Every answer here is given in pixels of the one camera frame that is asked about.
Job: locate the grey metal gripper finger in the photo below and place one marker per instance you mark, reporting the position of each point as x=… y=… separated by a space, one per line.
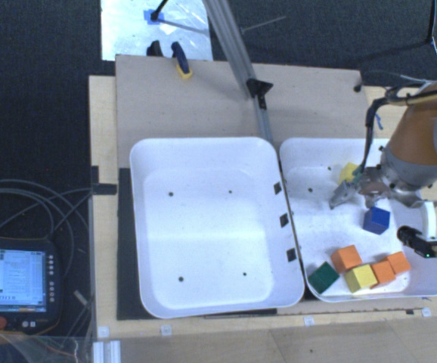
x=340 y=196
x=372 y=201

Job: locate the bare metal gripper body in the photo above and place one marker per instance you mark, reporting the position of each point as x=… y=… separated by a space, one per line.
x=375 y=185

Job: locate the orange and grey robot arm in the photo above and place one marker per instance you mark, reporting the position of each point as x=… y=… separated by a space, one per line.
x=415 y=142

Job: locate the blue cube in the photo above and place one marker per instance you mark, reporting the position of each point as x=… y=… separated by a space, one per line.
x=376 y=220

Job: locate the yellow cube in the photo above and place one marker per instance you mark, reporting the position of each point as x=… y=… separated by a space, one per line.
x=348 y=172
x=360 y=277

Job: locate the white plastic tray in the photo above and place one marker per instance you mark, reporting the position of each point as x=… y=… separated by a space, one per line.
x=328 y=233
x=203 y=233

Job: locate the orange cube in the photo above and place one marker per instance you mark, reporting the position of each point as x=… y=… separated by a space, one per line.
x=399 y=263
x=346 y=258
x=383 y=273

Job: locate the green cube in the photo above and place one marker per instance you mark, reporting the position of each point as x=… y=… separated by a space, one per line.
x=323 y=277

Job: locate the brown cardboard board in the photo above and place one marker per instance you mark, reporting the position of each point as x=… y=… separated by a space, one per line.
x=188 y=104

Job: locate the black cylinder on white bracket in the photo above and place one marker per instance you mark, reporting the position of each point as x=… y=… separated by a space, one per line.
x=417 y=240

